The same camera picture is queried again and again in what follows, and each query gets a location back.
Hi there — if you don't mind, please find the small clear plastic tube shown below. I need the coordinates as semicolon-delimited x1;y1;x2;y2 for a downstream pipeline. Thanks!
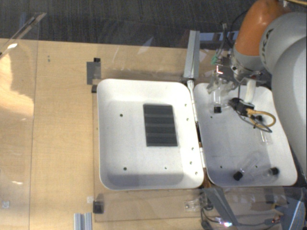
260;130;272;145

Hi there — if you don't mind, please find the clear bottle with black cap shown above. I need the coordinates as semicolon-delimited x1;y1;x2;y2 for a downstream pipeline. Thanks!
262;167;280;178
213;90;223;114
233;152;261;182

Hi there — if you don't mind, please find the black cylinder on white bracket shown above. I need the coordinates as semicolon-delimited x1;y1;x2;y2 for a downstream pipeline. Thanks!
228;79;257;117

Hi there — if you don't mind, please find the black ribbed rectangular rack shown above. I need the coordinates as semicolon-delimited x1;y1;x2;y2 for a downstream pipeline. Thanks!
143;103;179;148

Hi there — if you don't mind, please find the white plastic tray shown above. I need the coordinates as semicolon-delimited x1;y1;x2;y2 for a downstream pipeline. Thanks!
96;78;205;191
193;82;298;188

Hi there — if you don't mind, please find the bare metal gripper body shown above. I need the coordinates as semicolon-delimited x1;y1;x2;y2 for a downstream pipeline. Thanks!
215;55;262;84

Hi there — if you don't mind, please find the clear plastic bottle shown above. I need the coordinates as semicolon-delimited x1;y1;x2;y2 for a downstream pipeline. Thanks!
184;197;207;212

